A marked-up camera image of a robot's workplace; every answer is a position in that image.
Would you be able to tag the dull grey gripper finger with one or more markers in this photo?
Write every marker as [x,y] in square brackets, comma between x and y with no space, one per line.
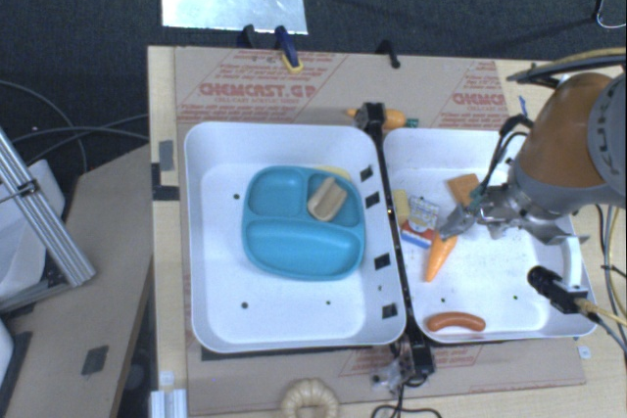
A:
[463,227]
[451,220]

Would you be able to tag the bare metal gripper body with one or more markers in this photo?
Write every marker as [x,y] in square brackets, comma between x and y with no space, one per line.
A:
[509,210]

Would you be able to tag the orange carrot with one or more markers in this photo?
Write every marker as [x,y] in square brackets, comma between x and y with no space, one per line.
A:
[394,117]
[438,257]

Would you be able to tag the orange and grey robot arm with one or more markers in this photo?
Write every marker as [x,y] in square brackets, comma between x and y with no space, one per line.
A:
[563,132]

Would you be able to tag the white blue red packet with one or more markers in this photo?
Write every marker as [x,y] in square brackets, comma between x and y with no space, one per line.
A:
[420,220]

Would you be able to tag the yellow cheese wedge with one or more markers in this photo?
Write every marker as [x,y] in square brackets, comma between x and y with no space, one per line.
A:
[401,205]

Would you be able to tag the thin black rod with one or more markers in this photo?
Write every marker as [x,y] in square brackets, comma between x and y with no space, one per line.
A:
[392,210]

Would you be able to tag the white plastic tray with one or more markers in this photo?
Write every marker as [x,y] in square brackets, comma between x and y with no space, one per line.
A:
[490,289]
[294,308]

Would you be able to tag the orange sausage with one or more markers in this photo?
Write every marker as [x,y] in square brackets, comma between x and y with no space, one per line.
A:
[455,323]

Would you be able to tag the yellow flat toy food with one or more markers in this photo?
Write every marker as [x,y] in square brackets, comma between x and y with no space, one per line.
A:
[338,172]

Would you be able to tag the beige hot dog bun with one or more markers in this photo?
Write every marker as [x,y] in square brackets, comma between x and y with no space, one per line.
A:
[325,200]

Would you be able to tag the blue divided plate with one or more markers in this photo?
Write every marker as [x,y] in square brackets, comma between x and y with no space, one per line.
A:
[294,245]

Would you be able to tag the brown cardboard board red print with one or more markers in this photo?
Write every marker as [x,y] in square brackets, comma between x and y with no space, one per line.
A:
[343,78]

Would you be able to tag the beige doughnut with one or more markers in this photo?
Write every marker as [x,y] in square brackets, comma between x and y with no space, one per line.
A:
[294,399]

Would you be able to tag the black cylinder on white bracket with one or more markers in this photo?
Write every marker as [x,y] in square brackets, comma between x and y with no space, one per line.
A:
[553,289]

